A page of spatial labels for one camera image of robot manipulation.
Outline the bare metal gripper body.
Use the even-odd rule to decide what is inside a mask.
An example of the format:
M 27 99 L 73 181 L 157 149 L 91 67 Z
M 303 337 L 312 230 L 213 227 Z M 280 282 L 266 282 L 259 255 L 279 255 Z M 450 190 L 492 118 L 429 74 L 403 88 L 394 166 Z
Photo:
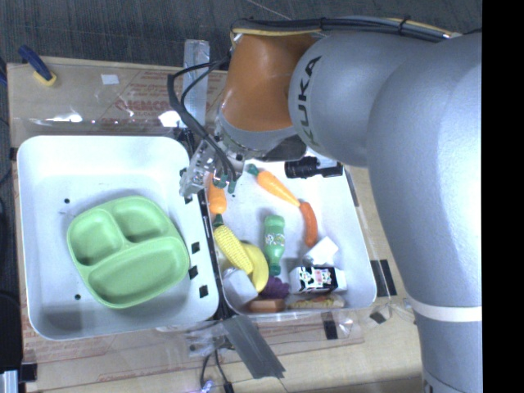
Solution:
M 263 157 L 264 150 L 244 147 L 226 134 L 203 138 L 191 157 L 188 166 L 189 181 L 203 181 L 211 174 L 218 181 L 234 181 L 243 171 L 246 160 Z

